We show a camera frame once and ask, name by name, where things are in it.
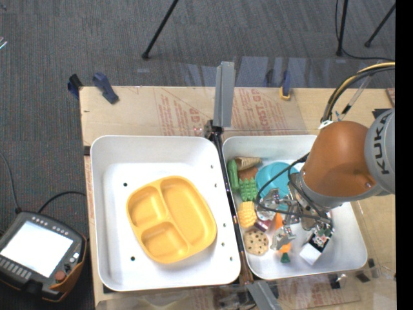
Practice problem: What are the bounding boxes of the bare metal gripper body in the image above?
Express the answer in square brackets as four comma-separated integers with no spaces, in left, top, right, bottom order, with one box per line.
[279,181,334,233]

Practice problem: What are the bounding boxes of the orange carrot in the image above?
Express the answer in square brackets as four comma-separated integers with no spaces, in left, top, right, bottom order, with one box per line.
[273,212,293,264]

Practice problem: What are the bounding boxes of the small pink and white can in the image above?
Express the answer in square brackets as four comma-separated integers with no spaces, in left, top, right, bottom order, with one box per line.
[254,209,274,233]

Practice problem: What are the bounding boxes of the blue bowl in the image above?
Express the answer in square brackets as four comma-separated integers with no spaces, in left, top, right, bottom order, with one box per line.
[255,161,301,211]

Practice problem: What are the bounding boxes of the chocolate chip biscuit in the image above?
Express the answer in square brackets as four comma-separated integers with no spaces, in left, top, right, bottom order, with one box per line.
[243,229,270,256]

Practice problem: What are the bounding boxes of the yellow toy pineapple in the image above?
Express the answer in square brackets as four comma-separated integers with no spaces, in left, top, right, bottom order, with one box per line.
[237,178,259,229]

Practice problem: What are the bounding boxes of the brown toy bread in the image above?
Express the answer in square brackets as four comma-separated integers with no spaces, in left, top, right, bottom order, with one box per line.
[237,166,259,183]

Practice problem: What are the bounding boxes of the white and black carton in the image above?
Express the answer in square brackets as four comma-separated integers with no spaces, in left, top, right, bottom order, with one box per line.
[299,228,334,266]

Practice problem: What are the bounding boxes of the brown waffle cone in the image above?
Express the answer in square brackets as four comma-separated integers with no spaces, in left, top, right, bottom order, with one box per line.
[234,156,262,172]

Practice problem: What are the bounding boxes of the green toy cucumber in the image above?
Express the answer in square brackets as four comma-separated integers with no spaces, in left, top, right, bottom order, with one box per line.
[227,159,240,193]

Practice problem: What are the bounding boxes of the white plastic tray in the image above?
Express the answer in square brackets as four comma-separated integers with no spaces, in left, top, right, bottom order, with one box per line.
[221,134,368,280]
[90,135,242,293]

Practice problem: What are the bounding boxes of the yellow divided plate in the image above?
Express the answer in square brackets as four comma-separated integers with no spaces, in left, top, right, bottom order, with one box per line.
[125,175,217,265]

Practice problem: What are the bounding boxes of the brown cardboard board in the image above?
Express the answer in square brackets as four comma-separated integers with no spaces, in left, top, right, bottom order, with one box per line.
[79,85,396,310]

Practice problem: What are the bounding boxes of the black tripod leg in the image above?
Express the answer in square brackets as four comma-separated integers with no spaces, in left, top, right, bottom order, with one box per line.
[141,0,187,60]
[335,0,353,57]
[364,3,396,48]

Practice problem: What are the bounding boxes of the black block with wires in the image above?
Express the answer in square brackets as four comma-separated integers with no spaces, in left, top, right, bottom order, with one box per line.
[203,119,224,139]

